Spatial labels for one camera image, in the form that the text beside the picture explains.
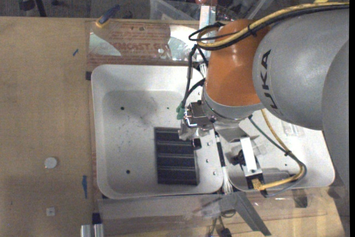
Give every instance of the wooden tabletop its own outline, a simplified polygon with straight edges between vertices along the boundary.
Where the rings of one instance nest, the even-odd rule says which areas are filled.
[[[75,237],[91,223],[87,22],[0,17],[0,236]],[[54,169],[45,168],[48,157],[58,161]],[[275,236],[342,236],[334,202],[322,193],[323,214],[266,225]],[[237,228],[261,236],[245,223]]]

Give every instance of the wooden table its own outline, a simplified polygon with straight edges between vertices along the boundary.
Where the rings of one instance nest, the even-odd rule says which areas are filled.
[[[75,237],[91,223],[87,21],[0,17],[0,236]],[[47,157],[57,159],[54,169],[44,167]],[[275,236],[342,236],[334,202],[321,193],[327,214],[266,225]],[[238,236],[261,236],[250,231],[235,228],[244,232]],[[189,232],[204,236],[206,228]]]

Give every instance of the blue marker piece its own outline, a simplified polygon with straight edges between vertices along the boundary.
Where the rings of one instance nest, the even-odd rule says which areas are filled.
[[[83,176],[82,186],[84,189],[85,198],[88,198],[88,176]]]

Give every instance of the sink basin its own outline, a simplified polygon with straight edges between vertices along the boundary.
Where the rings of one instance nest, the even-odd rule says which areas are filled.
[[[101,65],[93,71],[97,181],[107,197],[208,194],[222,186],[212,133],[201,138],[202,148],[196,150],[197,186],[158,184],[154,128],[180,127],[176,108],[184,96],[186,74],[187,67],[148,65]],[[194,70],[191,86],[200,79]],[[189,99],[200,99],[201,90]]]

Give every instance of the round white button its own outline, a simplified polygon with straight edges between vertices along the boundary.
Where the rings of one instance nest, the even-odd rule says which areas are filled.
[[[45,161],[44,161],[44,166],[47,169],[53,169],[55,166],[57,166],[57,160],[54,157],[48,157]]]

